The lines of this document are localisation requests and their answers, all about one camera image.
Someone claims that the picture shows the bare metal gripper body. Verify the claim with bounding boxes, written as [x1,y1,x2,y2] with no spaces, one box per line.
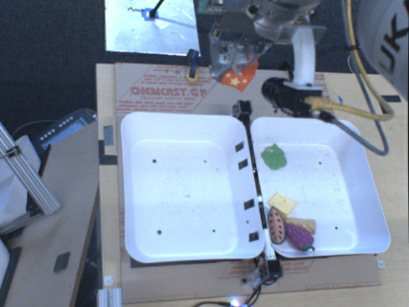
[208,0,308,59]

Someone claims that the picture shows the orange packet with yellow stars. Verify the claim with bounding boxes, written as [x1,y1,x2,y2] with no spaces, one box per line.
[220,60,260,93]

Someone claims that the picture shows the brown cardboard board red print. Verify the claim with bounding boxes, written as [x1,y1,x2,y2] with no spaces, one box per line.
[114,63,383,304]

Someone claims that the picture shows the green lettuce leaf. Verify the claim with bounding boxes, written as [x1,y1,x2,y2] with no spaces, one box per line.
[260,143,288,171]

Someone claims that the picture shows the thin black and white rod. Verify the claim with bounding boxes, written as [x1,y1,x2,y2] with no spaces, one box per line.
[238,112,279,262]

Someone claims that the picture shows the white plastic tray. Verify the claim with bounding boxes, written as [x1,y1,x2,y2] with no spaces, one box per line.
[120,111,266,264]
[250,116,392,258]

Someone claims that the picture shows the yellow cheese wedge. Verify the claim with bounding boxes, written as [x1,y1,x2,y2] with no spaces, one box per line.
[268,192,297,219]

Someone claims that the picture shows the red watermelon slice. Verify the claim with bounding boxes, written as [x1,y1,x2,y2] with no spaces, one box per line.
[266,206,288,246]

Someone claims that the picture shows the tan bread wedge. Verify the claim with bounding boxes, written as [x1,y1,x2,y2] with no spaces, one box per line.
[285,216,318,235]

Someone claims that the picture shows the purple grapes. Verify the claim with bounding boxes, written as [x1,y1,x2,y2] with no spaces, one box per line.
[284,222,316,253]

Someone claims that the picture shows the black cylinder on white bracket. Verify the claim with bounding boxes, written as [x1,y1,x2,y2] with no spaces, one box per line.
[261,26,324,117]

